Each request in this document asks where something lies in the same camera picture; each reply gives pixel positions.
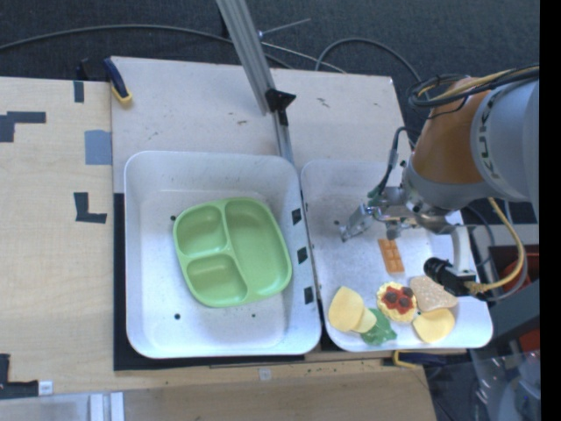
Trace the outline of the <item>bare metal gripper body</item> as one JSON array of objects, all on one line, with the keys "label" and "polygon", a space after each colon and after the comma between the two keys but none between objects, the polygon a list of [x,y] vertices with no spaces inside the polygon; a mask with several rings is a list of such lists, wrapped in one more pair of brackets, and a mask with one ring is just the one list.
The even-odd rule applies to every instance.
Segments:
[{"label": "bare metal gripper body", "polygon": [[370,191],[373,218],[386,226],[388,222],[401,222],[402,231],[423,228],[436,235],[451,234],[455,230],[446,216],[451,212],[424,202],[418,192],[394,186]]}]

